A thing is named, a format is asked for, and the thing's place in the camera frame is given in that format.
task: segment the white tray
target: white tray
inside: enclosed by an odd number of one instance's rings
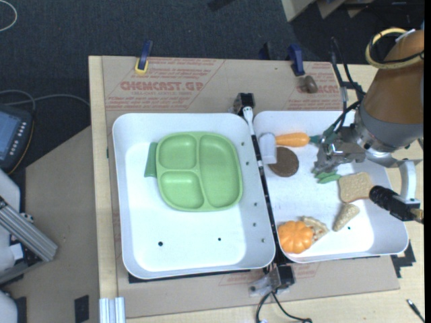
[[[156,178],[144,178],[148,147],[175,132],[227,137],[238,153],[243,194],[218,212],[184,212],[160,196]],[[126,269],[140,279],[240,271],[267,266],[275,245],[253,144],[234,114],[120,116],[112,128],[119,188],[121,245]]]
[[[255,120],[255,132],[282,135],[293,132],[305,132],[310,136],[321,135],[334,123],[340,112],[261,112]],[[345,125],[353,121],[349,113]],[[275,175],[265,166],[269,197],[277,226],[289,220],[299,220],[301,216],[311,216],[326,223],[330,232],[311,248],[301,254],[286,256],[294,262],[316,262],[340,258],[356,258],[397,254],[405,250],[408,236],[402,221],[394,218],[388,211],[376,206],[371,200],[358,200],[360,213],[341,231],[332,231],[335,217],[341,207],[337,182],[317,184],[311,173],[317,159],[317,146],[292,147],[298,156],[300,167],[289,178]],[[368,172],[374,185],[390,188],[386,170],[371,161],[343,164],[338,174]]]

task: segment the plastic tray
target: plastic tray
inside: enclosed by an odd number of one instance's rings
[[[305,132],[310,136],[320,135],[332,124],[340,112],[261,112],[254,121],[257,137],[263,133],[282,135]],[[346,117],[345,125],[353,121],[354,114]],[[340,258],[357,258],[398,254],[408,245],[408,236],[402,221],[388,211],[376,206],[371,200],[358,200],[360,214],[347,227],[332,231],[336,215],[341,208],[337,182],[317,184],[311,173],[316,161],[317,146],[291,147],[298,156],[299,169],[292,177],[281,178],[265,166],[269,197],[277,226],[301,216],[311,216],[327,225],[330,232],[308,250],[300,254],[285,255],[294,262],[316,262]],[[390,188],[391,184],[384,167],[366,160],[338,167],[338,174],[368,172],[373,184]]]
[[[242,195],[235,146],[217,133],[165,136],[157,146],[156,173],[160,194],[175,209],[219,211],[234,206]]]
[[[235,146],[242,196],[223,211],[169,207],[157,179],[144,177],[150,143],[170,133],[217,133]],[[275,245],[253,143],[234,114],[120,116],[112,129],[126,269],[140,279],[241,271],[267,266]]]

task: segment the orange carrot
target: orange carrot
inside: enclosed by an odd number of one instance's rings
[[[302,147],[310,142],[306,133],[289,133],[275,137],[275,143],[279,146]]]

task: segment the dark floor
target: dark floor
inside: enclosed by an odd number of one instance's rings
[[[270,42],[284,60],[291,43],[305,61],[328,61],[335,36],[351,64],[365,63],[370,37],[389,26],[419,28],[424,0],[377,0],[354,18],[340,8],[322,19],[316,4],[287,23],[281,0],[4,0],[18,11],[15,25],[0,32],[0,91],[19,89],[34,97],[74,95],[88,100],[88,56],[138,56],[143,40],[152,55],[258,59]],[[387,7],[406,2],[404,7]],[[0,4],[0,29],[13,18]],[[0,102],[25,99],[0,96]],[[88,107],[69,98],[37,103],[36,130],[21,168],[90,124]]]

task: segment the brown round patty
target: brown round patty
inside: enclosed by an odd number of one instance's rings
[[[299,168],[296,154],[287,147],[277,147],[277,163],[268,165],[275,174],[281,177],[293,176]]]

